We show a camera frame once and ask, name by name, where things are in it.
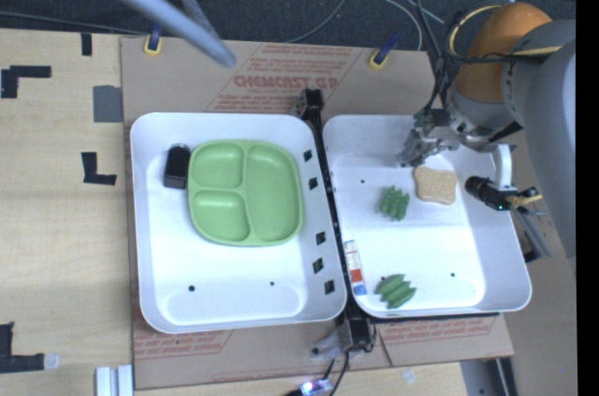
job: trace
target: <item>small label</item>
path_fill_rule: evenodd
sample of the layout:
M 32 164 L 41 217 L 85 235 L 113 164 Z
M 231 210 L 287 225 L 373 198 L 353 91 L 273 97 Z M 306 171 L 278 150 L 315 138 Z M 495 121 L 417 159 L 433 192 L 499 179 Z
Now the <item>small label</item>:
M 406 385 L 412 385 L 416 381 L 416 375 L 411 369 L 402 371 L 402 378 Z
M 55 370 L 60 366 L 60 357 L 56 354 L 49 354 L 44 356 L 44 369 Z
M 347 270 L 349 271 L 349 278 L 354 294 L 357 296 L 364 296 L 368 294 L 368 291 L 366 290 L 364 276 L 362 275 L 362 265 L 359 259 L 358 246 L 354 240 L 345 242 L 343 246 L 345 249 Z

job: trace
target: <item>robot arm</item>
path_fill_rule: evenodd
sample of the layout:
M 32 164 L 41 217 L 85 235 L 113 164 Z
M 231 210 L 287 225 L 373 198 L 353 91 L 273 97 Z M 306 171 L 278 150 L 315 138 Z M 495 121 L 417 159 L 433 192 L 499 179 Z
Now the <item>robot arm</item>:
M 400 163 L 415 167 L 460 145 L 496 152 L 502 137 L 523 129 L 539 189 L 570 257 L 576 251 L 575 113 L 576 22 L 552 21 L 523 3 L 500 6 L 475 37 L 443 107 L 415 115 Z M 467 189 L 487 197 L 473 193 L 486 190 L 485 182 Z M 509 190 L 505 196 L 516 196 Z

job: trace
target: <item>blue clip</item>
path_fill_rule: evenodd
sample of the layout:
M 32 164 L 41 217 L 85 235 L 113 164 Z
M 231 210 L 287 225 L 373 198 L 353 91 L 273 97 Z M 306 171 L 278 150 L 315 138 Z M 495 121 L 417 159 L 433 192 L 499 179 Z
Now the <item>blue clip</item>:
M 395 49 L 399 41 L 399 33 L 394 33 L 393 35 L 391 35 L 391 37 L 389 37 L 387 43 L 383 46 L 383 48 L 373 53 L 373 56 L 371 56 L 370 60 L 368 61 L 369 67 L 374 70 L 381 69 L 385 64 L 385 61 L 387 60 L 389 52 Z

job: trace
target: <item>bread slice toy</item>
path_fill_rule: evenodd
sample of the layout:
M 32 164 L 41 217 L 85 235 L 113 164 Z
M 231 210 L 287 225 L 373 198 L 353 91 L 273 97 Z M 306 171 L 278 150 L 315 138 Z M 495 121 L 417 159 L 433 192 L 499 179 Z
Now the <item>bread slice toy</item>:
M 416 167 L 416 196 L 423 201 L 450 205 L 456 200 L 458 175 L 448 169 Z

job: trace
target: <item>white tray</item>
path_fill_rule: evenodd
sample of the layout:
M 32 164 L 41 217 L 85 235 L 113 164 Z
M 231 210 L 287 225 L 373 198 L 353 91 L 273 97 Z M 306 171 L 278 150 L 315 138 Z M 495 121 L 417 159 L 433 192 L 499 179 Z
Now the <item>white tray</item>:
M 356 242 L 368 291 L 354 293 L 358 305 L 381 318 L 521 309 L 532 289 L 510 214 L 464 190 L 470 176 L 494 179 L 491 155 L 460 147 L 429 157 L 425 166 L 457 173 L 456 200 L 451 205 L 419 200 L 413 169 L 398 165 L 412 126 L 412 116 L 342 115 L 324 128 L 343 242 Z M 382 192 L 393 184 L 410 195 L 401 221 L 377 210 Z M 393 273 L 404 273 L 416 294 L 388 310 L 374 289 Z
M 167 333 L 330 320 L 346 303 L 340 256 L 312 130 L 289 115 L 149 113 L 131 129 L 141 312 Z M 254 139 L 294 157 L 302 183 L 299 234 L 267 247 L 209 242 L 197 233 L 187 193 L 163 185 L 168 149 Z M 316 178 L 318 186 L 310 180 Z

